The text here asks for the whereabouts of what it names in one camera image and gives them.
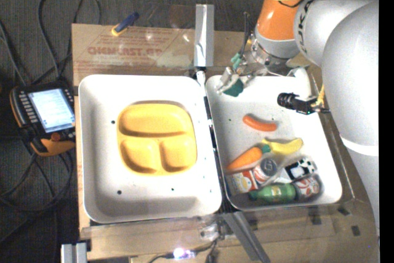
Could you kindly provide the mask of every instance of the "gray carpet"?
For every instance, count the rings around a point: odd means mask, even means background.
[[[215,5],[215,29],[243,31],[243,12],[256,21],[263,0],[44,0],[41,6],[42,24],[55,58],[62,60],[70,54],[71,23],[78,11],[76,23],[99,23],[115,25],[131,12],[146,13],[152,5],[185,5],[197,3]],[[23,80],[27,84],[50,82],[55,73],[50,52],[40,31],[38,9],[40,0],[0,0],[0,22],[9,42],[12,55]],[[168,26],[165,17],[158,15],[155,26]],[[137,21],[144,26],[146,20]],[[66,59],[63,77],[72,84],[72,62]],[[10,89],[21,84],[15,74],[6,46],[0,43],[0,83],[3,92],[0,98],[0,194],[12,188],[28,166],[30,156],[17,135],[16,123],[8,102]],[[75,162],[75,152],[70,152]],[[65,185],[68,172],[61,158],[38,158],[32,165],[24,183],[9,199],[20,207],[36,209],[51,199],[50,190],[39,170],[44,174],[56,194]],[[47,212],[21,212],[0,203],[0,262],[43,263],[59,262],[59,247],[64,243],[78,241],[78,210],[75,173],[71,184],[56,205],[56,214]]]

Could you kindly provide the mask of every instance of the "green bottle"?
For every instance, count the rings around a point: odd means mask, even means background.
[[[266,185],[260,190],[248,192],[251,200],[262,200],[269,204],[287,203],[295,200],[296,188],[290,183],[277,183]]]

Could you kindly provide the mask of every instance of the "toy banana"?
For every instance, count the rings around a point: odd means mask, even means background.
[[[293,139],[284,144],[279,142],[270,142],[267,139],[263,139],[261,142],[265,145],[270,146],[271,151],[273,153],[276,153],[277,155],[290,155],[291,153],[295,153],[297,150],[300,150],[300,148],[304,144],[301,138]]]

